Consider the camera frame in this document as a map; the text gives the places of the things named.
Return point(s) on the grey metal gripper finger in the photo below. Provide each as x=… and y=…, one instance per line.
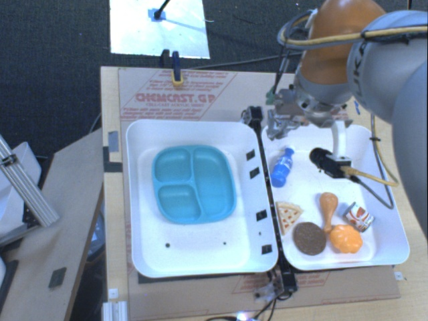
x=286, y=124
x=272, y=125

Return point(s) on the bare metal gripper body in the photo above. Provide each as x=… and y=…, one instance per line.
x=294, y=107

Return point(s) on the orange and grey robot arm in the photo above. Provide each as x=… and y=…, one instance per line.
x=384, y=72

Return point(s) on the blue toy bottle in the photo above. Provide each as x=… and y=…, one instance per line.
x=281, y=169

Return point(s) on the thin black rod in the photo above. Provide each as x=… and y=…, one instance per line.
x=270, y=192

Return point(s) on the blue divided plate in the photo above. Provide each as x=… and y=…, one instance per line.
x=207, y=179

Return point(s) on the toy pizza slice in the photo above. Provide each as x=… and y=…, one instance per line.
x=287, y=214

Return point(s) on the brown cardboard board red print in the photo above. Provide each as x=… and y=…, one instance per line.
x=187, y=95

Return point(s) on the tan toy chicken drumstick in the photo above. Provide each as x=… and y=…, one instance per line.
x=328, y=206

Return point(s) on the brown round biscuit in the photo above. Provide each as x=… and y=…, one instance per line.
x=309, y=238

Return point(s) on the small red and white can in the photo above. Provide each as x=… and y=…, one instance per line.
x=359, y=216

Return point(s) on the orange toy pumpkin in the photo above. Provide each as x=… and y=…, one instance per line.
x=346, y=239

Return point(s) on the white plastic tray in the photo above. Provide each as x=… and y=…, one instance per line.
x=381, y=242
x=200, y=252

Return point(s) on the black cylinder on white bracket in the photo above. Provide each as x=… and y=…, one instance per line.
x=326, y=162

